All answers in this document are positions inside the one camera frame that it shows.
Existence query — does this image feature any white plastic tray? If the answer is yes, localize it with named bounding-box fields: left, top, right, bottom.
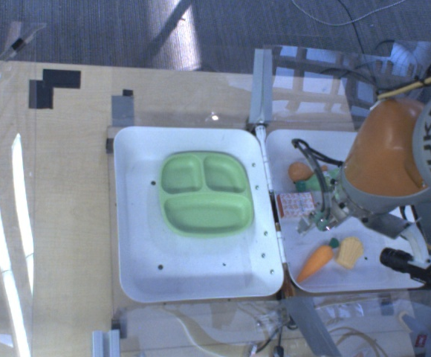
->
left=112, top=125, right=285, bottom=304
left=265, top=129, right=429, bottom=295

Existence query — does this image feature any orange round toy fruit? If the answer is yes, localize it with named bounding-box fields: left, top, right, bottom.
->
left=288, top=161, right=314, bottom=183

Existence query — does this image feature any red and white carton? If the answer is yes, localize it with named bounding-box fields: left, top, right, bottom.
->
left=276, top=192, right=317, bottom=219

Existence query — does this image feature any orange carrot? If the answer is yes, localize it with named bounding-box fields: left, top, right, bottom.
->
left=295, top=237, right=341, bottom=285

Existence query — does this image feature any black cylinder on white bracket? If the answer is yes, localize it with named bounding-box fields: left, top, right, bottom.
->
left=379, top=224, right=431, bottom=286

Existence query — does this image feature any green divided plate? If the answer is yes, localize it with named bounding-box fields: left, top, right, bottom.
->
left=158, top=151, right=256, bottom=238

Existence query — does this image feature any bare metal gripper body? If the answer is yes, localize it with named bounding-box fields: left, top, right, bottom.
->
left=311, top=184, right=361, bottom=229

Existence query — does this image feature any yellow biscuit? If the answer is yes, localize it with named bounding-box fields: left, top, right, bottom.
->
left=334, top=236, right=366, bottom=271

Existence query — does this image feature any thin black and white rod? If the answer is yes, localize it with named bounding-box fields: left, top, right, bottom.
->
left=254, top=123, right=288, bottom=264

